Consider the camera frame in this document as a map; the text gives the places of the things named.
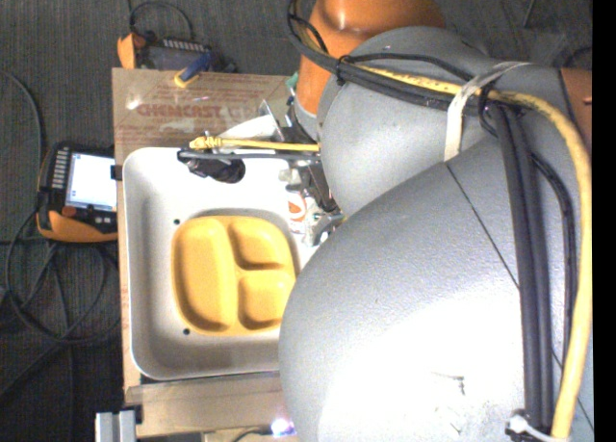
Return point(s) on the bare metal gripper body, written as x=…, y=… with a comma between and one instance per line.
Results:
x=310, y=175

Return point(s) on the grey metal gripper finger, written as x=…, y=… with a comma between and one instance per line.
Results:
x=328, y=227

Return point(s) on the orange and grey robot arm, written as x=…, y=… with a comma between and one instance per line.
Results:
x=414, y=247

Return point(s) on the white and orange can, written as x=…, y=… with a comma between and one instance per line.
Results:
x=298, y=211

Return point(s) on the yellow divided plate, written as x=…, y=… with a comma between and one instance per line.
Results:
x=207, y=276

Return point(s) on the white plastic tray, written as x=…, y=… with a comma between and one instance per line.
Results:
x=154, y=238

